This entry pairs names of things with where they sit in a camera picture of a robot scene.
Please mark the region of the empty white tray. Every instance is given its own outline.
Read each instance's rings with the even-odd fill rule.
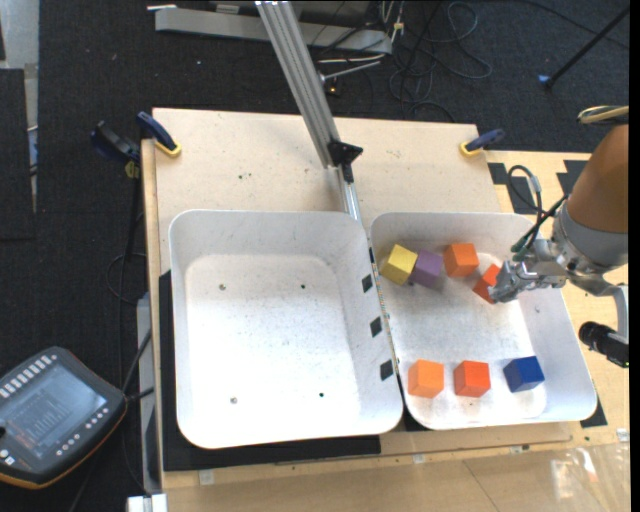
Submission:
[[[361,224],[190,210],[169,228],[177,421],[202,448],[379,434],[403,404]]]
[[[387,213],[371,225],[377,261],[394,244],[442,254],[451,243],[473,243],[480,268],[449,278],[444,268],[435,288],[398,286],[380,277],[391,338],[407,408],[434,430],[545,421],[582,420],[597,397],[559,289],[523,292],[513,302],[489,304],[472,288],[491,263],[511,258],[510,247],[531,227],[508,213]],[[535,355],[545,382],[512,393],[503,368],[513,358]],[[445,389],[435,398],[408,394],[408,370],[417,359],[445,365]],[[482,397],[458,396],[453,370],[463,360],[489,363],[491,389]]]

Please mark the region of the cube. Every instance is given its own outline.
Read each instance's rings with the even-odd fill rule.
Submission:
[[[533,389],[544,382],[544,374],[536,356],[513,359],[503,371],[512,393]]]
[[[471,243],[451,244],[442,257],[449,277],[466,277],[480,266],[476,247]]]
[[[481,397],[491,389],[489,365],[482,361],[462,361],[453,371],[456,395]]]
[[[409,368],[410,395],[435,398],[444,389],[444,365],[434,361],[418,359]]]
[[[389,256],[382,261],[379,269],[380,275],[396,284],[403,285],[413,272],[417,260],[418,255],[415,252],[395,244]]]
[[[422,249],[418,252],[418,259],[415,267],[413,267],[413,272],[409,276],[409,281],[427,288],[433,288],[440,276],[441,268],[442,256]]]
[[[480,297],[486,300],[489,304],[494,304],[493,299],[489,295],[489,287],[496,285],[499,272],[500,267],[492,263],[473,287],[473,291],[480,295]]]

